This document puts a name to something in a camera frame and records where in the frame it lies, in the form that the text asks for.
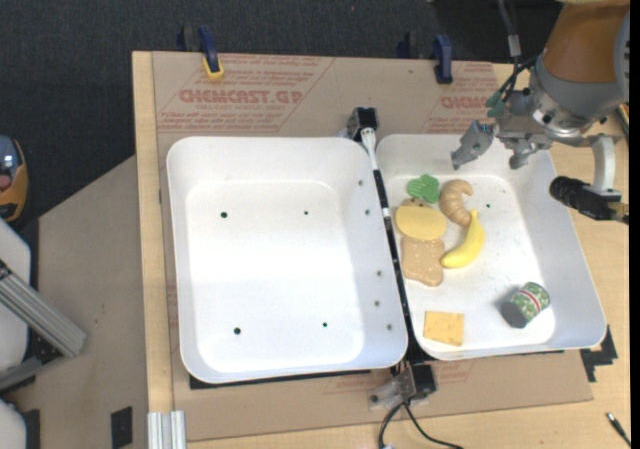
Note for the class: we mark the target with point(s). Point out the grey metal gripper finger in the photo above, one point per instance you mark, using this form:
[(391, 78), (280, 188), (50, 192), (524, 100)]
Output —
[(521, 156), (470, 144)]

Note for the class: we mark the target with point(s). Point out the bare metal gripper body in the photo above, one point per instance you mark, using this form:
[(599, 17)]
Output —
[(522, 124)]

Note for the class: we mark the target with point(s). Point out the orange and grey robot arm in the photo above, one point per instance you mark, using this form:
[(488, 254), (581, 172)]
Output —
[(582, 37)]

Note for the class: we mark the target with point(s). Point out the tan croissant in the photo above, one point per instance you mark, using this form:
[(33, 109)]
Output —
[(454, 202)]

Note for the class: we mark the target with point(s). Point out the green broccoli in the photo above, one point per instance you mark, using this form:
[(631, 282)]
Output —
[(422, 188)]

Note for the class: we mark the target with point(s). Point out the white plastic tray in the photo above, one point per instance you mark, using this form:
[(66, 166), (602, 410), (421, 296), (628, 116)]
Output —
[(280, 277), (515, 247)]

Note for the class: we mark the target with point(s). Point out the yellow round biscuit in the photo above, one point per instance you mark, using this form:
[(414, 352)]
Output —
[(419, 223)]

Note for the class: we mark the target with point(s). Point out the yellow banana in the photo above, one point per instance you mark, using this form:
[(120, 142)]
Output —
[(472, 242)]

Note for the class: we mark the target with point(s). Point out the thin black and white rod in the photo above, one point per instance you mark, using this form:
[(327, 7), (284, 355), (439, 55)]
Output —
[(384, 197)]

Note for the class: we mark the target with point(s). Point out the brown bread slice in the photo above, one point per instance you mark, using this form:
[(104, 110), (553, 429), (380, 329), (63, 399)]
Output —
[(422, 262)]

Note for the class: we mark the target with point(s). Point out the green patterned can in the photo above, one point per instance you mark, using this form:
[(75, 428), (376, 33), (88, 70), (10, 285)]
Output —
[(527, 302)]

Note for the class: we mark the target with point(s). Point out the brown cardboard board red print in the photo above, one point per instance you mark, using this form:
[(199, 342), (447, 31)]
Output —
[(310, 87)]

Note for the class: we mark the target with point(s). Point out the yellow cheese slice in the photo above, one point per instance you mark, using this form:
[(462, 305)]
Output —
[(444, 328)]

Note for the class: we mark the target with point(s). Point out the black cylinder on white bracket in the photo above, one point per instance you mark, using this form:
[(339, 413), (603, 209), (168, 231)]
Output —
[(580, 197)]

